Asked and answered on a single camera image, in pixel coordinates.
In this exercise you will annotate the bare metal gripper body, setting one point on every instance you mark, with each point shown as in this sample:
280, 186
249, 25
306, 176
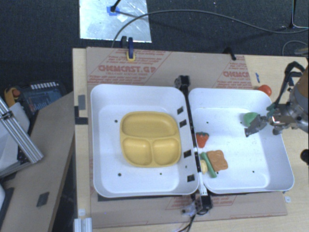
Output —
286, 117

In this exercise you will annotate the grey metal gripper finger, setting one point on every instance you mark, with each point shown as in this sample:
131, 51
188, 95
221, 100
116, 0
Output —
255, 127
277, 130

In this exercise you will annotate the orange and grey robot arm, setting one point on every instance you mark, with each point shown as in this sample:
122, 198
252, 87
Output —
304, 84

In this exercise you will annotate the green rounded toy food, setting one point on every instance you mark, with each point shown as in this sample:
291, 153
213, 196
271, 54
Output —
248, 118

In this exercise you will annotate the white plastic tray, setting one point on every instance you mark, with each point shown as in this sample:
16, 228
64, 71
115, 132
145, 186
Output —
246, 158
109, 141

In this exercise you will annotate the red toy tomato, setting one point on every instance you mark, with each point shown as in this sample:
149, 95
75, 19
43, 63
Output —
265, 90

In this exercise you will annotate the orange toy bread slice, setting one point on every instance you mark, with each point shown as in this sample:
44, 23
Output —
217, 161

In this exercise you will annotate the red toy strawberry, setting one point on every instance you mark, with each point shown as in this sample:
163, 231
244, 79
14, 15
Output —
201, 140

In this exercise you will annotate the green toy vegetable stalk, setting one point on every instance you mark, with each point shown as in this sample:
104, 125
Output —
210, 167

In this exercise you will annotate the thin black and white rod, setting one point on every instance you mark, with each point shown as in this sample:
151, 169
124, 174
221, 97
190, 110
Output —
192, 129

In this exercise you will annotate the pale yellow toy food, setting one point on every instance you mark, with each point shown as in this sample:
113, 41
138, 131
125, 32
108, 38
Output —
203, 167

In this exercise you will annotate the yellow divided plate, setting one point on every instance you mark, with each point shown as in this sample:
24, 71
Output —
149, 139

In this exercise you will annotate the brown cardboard board red print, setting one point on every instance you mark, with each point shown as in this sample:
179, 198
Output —
159, 66

